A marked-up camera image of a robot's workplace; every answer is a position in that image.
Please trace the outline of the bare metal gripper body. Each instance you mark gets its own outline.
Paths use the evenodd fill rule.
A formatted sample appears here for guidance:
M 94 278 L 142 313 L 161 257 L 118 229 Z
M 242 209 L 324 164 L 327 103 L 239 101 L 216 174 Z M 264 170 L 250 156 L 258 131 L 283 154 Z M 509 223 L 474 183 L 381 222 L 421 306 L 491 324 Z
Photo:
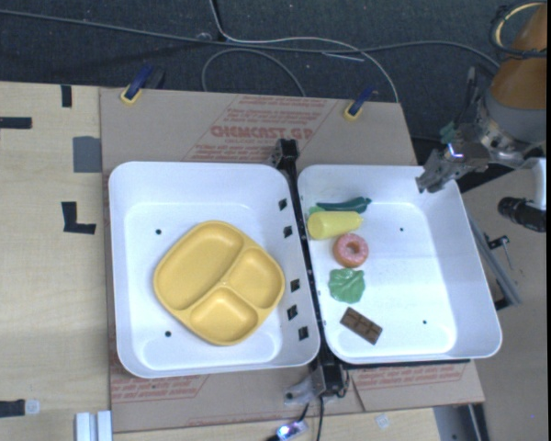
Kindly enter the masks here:
M 538 142 L 515 139 L 495 124 L 450 123 L 445 127 L 445 172 L 483 172 L 490 164 L 525 168 Z

